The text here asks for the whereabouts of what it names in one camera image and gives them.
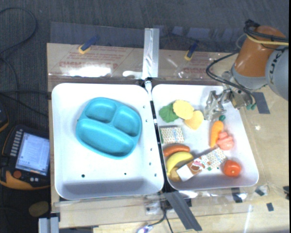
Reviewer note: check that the white plastic tray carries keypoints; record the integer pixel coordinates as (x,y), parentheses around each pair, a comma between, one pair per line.
(106,176)
(198,178)

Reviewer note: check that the pink toy food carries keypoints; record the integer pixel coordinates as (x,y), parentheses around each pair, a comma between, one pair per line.
(225,141)

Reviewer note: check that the white and brown carton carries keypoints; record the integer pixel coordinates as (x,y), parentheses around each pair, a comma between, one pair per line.
(192,169)

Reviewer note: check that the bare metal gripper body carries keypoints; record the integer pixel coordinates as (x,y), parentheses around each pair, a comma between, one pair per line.
(240,99)

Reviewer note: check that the blue divided plate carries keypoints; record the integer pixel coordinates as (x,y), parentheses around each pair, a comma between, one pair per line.
(106,132)

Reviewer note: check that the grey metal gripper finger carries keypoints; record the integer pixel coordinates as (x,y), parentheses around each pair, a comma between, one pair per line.
(212,105)
(225,98)

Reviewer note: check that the red tomato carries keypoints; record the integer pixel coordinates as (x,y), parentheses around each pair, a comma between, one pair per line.
(231,168)

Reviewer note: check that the yellow round biscuit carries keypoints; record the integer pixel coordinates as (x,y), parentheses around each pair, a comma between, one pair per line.
(183,109)

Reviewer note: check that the white dotted packet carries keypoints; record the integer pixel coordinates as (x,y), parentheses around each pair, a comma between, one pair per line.
(172,135)
(215,158)

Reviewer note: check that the orange sausage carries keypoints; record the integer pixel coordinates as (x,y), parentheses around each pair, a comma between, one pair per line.
(175,150)

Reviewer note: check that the green lettuce leaf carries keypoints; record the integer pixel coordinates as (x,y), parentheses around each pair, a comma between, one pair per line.
(166,114)

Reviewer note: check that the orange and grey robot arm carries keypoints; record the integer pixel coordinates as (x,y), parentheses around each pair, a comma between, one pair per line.
(253,57)

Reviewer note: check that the brown cardboard board red print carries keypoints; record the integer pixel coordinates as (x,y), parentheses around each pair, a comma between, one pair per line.
(269,139)

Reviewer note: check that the orange carrot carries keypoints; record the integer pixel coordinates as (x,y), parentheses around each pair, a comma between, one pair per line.
(216,132)

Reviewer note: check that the yellow banana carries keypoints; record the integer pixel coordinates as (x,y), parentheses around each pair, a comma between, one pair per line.
(177,159)

